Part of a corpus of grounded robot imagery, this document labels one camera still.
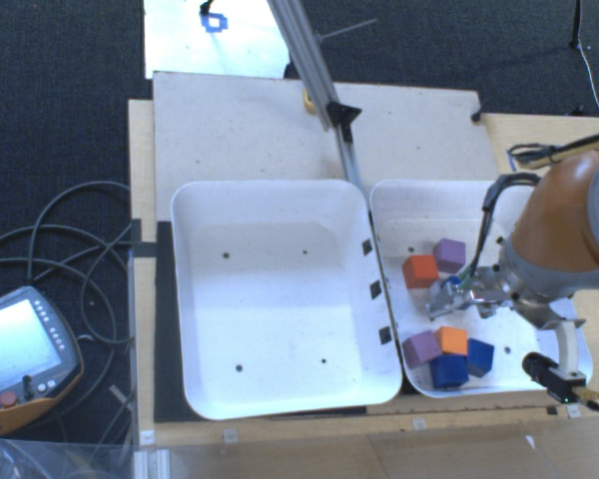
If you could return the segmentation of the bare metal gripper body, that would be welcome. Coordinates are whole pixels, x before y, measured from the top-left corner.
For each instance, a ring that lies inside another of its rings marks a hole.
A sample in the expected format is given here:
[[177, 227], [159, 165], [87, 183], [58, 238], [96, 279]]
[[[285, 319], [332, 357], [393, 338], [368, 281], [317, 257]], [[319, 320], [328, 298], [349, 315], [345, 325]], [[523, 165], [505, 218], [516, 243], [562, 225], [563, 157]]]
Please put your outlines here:
[[469, 265], [464, 280], [471, 302], [478, 299], [498, 300], [502, 302], [499, 309], [514, 308], [513, 295], [518, 293], [518, 278], [508, 267], [498, 263], [476, 267]]

